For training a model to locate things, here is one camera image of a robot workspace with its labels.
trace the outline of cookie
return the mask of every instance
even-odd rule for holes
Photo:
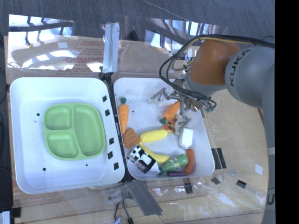
[[[126,148],[131,148],[132,146],[141,142],[138,135],[132,128],[127,129],[122,138]]]

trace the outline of brown cylinder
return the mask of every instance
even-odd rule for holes
[[[238,50],[239,46],[233,42],[205,40],[189,69],[190,78],[202,85],[224,84],[225,68]]]

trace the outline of green divided plate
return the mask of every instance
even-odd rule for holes
[[[93,158],[106,146],[101,115],[85,103],[50,106],[43,116],[43,131],[48,151],[62,160]]]

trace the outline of toy bottle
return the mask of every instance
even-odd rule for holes
[[[165,172],[172,172],[180,168],[181,166],[185,166],[188,164],[188,158],[186,154],[180,154],[175,158],[169,159],[163,167],[159,168],[160,173],[158,175],[162,175]]]

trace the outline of orange carrot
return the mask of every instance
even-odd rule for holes
[[[194,164],[195,164],[195,155],[193,149],[187,149],[186,155],[188,158],[188,164],[185,166],[184,172],[190,175],[193,172]]]
[[[179,109],[179,101],[174,103],[172,106],[170,106],[163,114],[163,117],[166,118],[166,120],[172,120],[174,116],[176,115],[177,111]]]
[[[126,105],[126,98],[121,98],[121,105],[118,108],[118,114],[120,118],[121,132],[125,133],[128,124],[129,107]]]

